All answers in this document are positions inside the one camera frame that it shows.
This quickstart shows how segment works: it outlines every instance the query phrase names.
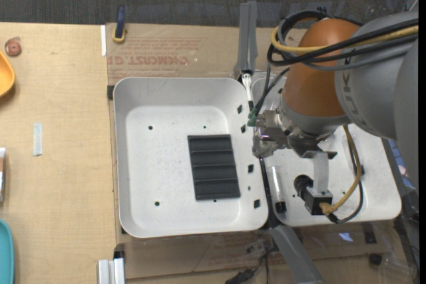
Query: yellow cable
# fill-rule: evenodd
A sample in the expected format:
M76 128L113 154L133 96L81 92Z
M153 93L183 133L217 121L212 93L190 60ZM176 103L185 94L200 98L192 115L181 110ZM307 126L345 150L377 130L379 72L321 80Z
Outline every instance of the yellow cable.
M283 45L280 44L280 42L278 42L275 37L276 34L278 32L278 27L276 27L271 34L271 42L272 45L280 51L285 51L285 52L289 52L289 53L310 53L312 51L317 51L320 49L323 49L326 46L323 47L288 47L287 45ZM346 48L349 47L359 47L362 45L367 45L367 44L372 44L372 43L379 43L379 42L383 42L383 41L390 41L391 39L396 39L396 38L401 38L401 37L405 37L405 36L409 36L409 35L415 35L416 33L419 32L419 26L413 26L413 27L408 27L406 29L402 29L402 30L398 30L392 33L387 33L386 35L382 35L382 36L378 36L376 38L372 38L372 39L368 39L366 41L362 41L356 44L352 44Z
M361 162L359 161L357 148L355 147L355 142L353 141L352 135L349 132L349 128L347 127L346 124L343 126L343 129L345 130L345 133L346 133L346 136L347 136L347 142L349 143L349 145L351 146L352 151L353 151L353 157L355 158L355 164L357 166L357 175L356 175L355 180L353 181L353 184L350 187L350 189L346 192L344 197L342 197L342 199L340 199L338 201L338 203L336 203L334 205L330 205L330 204L327 204L325 202L319 204L320 208L322 209L322 212L325 215L329 215L329 214L337 211L337 209L340 206L342 206L346 202L346 200L352 195L353 191L356 189L356 187L358 186L358 183L361 179L362 167L361 167Z

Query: wooden table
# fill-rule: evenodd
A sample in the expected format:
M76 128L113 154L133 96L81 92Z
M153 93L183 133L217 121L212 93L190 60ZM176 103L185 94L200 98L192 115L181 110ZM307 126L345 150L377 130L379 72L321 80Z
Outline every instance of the wooden table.
M0 146L7 149L6 196L0 203L0 218L9 224L14 237L15 284L93 284L97 261L112 259L116 246L107 62L101 54L101 28L0 24L0 45L16 36L21 38L23 52L9 57L16 73L15 87L0 99ZM36 122L43 125L40 156L33 156ZM401 254L398 236L390 222L389 226L388 241ZM369 269L364 255L322 259L316 264L328 283L343 279L354 284L369 280L400 283L383 280ZM235 274L231 270L129 282L223 283ZM265 283L264 275L262 269L247 284ZM273 279L294 283L285 265L272 266L271 278L272 283Z

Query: blue and yellow clamp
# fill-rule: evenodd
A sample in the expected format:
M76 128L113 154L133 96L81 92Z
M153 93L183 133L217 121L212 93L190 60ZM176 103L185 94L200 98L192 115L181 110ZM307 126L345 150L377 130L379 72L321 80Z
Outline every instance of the blue and yellow clamp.
M126 35L126 30L124 28L124 6L119 5L117 9L117 26L112 33L112 40L115 43L124 42L124 36Z

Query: white tray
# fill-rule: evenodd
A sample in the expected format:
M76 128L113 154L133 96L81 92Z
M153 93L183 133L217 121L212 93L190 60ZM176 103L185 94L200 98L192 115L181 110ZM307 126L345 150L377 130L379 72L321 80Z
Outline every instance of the white tray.
M231 78L125 78L114 88L118 208L138 238L250 231L268 216L244 87ZM241 196L199 200L188 135L229 134ZM248 166L254 171L248 172ZM254 202L260 200L260 207Z

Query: white strip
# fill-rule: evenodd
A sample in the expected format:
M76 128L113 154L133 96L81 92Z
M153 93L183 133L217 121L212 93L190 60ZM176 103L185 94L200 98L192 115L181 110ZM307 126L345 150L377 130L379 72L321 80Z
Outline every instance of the white strip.
M101 25L101 45L102 45L102 56L107 55L107 28L105 25Z
M36 122L33 125L33 156L38 156L43 153L43 125L41 122Z

